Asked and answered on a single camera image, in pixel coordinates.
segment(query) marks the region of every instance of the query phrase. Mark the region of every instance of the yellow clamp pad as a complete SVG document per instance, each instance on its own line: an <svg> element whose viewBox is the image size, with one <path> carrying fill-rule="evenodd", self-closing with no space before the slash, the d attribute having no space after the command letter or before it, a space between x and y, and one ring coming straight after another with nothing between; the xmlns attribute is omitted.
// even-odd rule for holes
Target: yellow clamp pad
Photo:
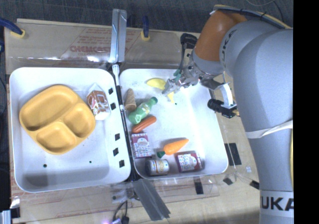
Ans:
<svg viewBox="0 0 319 224"><path fill-rule="evenodd" d="M10 34L13 35L13 36L15 36L15 37L18 37L18 38L23 38L23 37L25 36L25 30L21 29L21 31L22 31L22 34L21 34L21 35L19 35L19 34L13 32L13 31L11 31Z"/></svg>
<svg viewBox="0 0 319 224"><path fill-rule="evenodd" d="M148 37L144 36L144 31L143 30L141 31L141 36L142 36L142 40L143 41L148 41L150 39L150 35Z"/></svg>

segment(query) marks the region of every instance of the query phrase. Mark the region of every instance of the table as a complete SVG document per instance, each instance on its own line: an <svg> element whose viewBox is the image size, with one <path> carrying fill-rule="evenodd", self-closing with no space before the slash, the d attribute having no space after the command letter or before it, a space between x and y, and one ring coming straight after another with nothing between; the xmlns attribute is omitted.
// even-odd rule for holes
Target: table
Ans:
<svg viewBox="0 0 319 224"><path fill-rule="evenodd" d="M25 30L22 39L10 36L6 39L6 74L23 66L75 66L96 67L105 65L98 62L65 62L62 56L76 58L81 44L87 48L99 46L106 50L110 46L110 26L62 23L18 19L17 25ZM128 28L126 36L125 62L121 71L131 67L176 68L180 62L179 38L183 32L150 30L150 41L142 41L141 29ZM92 34L94 40L88 40ZM10 102L8 102L8 121L10 124ZM170 218L158 223L258 223L259 190L258 174L249 142L239 117L227 119L217 113L226 147L237 147L240 164L230 165L220 175L200 177L203 193L198 194L194 179L183 181L155 182L154 186L170 210ZM15 183L13 173L12 138L9 130L11 196L12 207L18 202L20 217L13 223L110 223L120 199L112 197L119 193L116 186L98 186L30 194L22 191ZM130 224L152 223L142 204L130 200L127 216Z"/></svg>

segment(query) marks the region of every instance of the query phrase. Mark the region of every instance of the toy bottle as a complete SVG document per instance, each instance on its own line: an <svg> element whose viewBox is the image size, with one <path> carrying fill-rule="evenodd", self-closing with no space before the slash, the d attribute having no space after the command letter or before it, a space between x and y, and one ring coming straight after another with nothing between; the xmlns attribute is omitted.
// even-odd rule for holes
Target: toy bottle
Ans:
<svg viewBox="0 0 319 224"><path fill-rule="evenodd" d="M157 102L158 99L156 97L152 97L147 102L141 103L135 111L129 114L129 121L133 124L139 124L141 120L150 113L152 106L157 104Z"/></svg>

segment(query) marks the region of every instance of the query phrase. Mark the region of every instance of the tray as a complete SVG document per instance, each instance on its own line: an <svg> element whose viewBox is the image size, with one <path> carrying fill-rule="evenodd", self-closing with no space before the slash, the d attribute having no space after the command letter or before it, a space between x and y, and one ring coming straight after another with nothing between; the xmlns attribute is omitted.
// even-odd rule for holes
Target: tray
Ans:
<svg viewBox="0 0 319 224"><path fill-rule="evenodd" d="M30 99L19 113L20 124L46 152L64 154L95 128L88 105L69 87L54 85Z"/></svg>
<svg viewBox="0 0 319 224"><path fill-rule="evenodd" d="M172 69L127 69L120 75L120 84L123 99L125 100L128 89L133 89L136 104L156 97L158 103L152 107L149 115L157 118L156 123L145 128L152 149L152 158L163 146L177 139L188 138L189 142L180 150L196 151L204 169L189 173L180 173L174 155L165 155L169 163L169 173L162 176L148 176L145 171L145 161L149 158L134 159L134 166L140 176L146 179L181 178L200 175L214 175L223 173L228 167L228 157L216 114L207 107L211 98L209 90L200 84L187 89L180 89L174 94L172 103L161 94L161 90L146 84L147 80L160 78L165 81L172 78L175 70ZM128 120L129 112L126 111L126 123L129 131L133 124Z"/></svg>
<svg viewBox="0 0 319 224"><path fill-rule="evenodd" d="M23 105L50 86L71 88L85 101L96 83L112 106L105 120L77 147L53 155L29 136L19 122ZM102 69L18 68L9 79L14 177L27 192L46 192L118 183L131 171L121 113L113 77Z"/></svg>

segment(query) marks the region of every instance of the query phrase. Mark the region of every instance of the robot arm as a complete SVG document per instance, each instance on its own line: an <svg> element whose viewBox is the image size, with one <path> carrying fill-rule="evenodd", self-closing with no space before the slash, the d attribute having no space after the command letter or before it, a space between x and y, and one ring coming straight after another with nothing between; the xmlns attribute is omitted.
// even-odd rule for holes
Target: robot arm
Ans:
<svg viewBox="0 0 319 224"><path fill-rule="evenodd" d="M224 102L210 100L208 105L240 113L259 176L260 224L291 224L293 29L260 14L260 19L246 19L242 11L211 15L189 64L179 78L168 80L163 93L197 82L224 91ZM224 71L233 78L237 103L227 94L228 84L214 81Z"/></svg>

